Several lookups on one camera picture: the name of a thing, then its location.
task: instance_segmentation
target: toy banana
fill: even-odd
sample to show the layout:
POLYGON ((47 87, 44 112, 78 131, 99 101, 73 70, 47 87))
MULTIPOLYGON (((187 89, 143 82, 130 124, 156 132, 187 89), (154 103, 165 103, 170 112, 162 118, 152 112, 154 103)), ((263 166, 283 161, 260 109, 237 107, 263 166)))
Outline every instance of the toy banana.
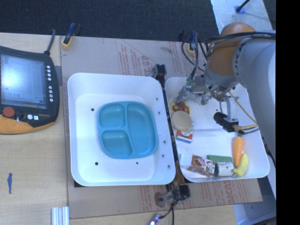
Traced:
POLYGON ((238 176, 244 176, 248 168, 248 155, 243 153, 240 158, 240 163, 237 168, 233 170, 233 172, 238 176))

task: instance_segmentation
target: cardboard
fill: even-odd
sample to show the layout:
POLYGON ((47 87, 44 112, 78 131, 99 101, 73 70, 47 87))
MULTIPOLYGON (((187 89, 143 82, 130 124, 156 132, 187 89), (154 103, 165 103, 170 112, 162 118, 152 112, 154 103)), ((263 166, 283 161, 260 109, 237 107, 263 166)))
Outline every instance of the cardboard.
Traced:
MULTIPOLYGON (((184 57, 181 42, 73 37, 69 47, 60 46, 60 49, 70 218, 169 210, 169 206, 159 207, 155 203, 155 194, 167 192, 165 185, 82 187, 74 182, 70 169, 67 82, 78 72, 148 76, 155 64, 165 64, 166 80, 187 77, 193 65, 184 57)), ((205 59, 202 54, 199 56, 199 66, 202 66, 205 59)), ((257 179, 189 183, 188 186, 191 196, 175 209, 262 201, 257 179)))

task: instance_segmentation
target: orange carrot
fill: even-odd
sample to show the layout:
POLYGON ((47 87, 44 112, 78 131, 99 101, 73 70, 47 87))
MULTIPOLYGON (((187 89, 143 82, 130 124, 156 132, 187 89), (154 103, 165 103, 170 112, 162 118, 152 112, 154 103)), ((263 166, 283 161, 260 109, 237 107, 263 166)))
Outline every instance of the orange carrot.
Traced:
POLYGON ((242 151, 244 148, 244 139, 241 136, 235 137, 232 145, 232 158, 233 164, 237 167, 240 163, 242 151))

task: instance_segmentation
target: emergency stop button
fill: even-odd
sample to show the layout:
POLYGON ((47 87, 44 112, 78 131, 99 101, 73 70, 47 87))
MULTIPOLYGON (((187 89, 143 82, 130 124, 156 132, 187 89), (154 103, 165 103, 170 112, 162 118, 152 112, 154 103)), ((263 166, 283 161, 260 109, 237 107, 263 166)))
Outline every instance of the emergency stop button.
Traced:
POLYGON ((2 111, 2 116, 5 118, 12 118, 15 114, 15 110, 12 107, 5 107, 2 111))

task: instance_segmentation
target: blue plate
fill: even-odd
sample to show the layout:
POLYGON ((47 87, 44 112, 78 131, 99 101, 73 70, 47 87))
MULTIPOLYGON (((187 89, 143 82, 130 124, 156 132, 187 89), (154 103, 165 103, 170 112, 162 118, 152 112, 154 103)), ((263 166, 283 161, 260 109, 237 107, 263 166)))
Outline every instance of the blue plate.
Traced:
POLYGON ((98 111, 98 131, 103 150, 112 158, 142 158, 158 146, 150 109, 139 102, 105 104, 98 111))

